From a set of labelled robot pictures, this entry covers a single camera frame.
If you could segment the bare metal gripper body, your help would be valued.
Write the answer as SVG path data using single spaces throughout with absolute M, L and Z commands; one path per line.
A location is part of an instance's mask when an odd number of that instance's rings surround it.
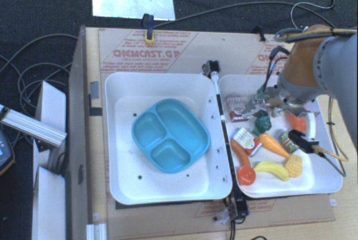
M 261 107 L 270 108 L 274 110 L 285 110 L 296 117 L 303 117 L 307 114 L 318 116 L 320 110 L 312 111 L 306 108 L 308 104 L 305 101 L 295 99 L 287 90 L 280 86 L 266 87 L 264 90 L 259 90 L 256 100 Z

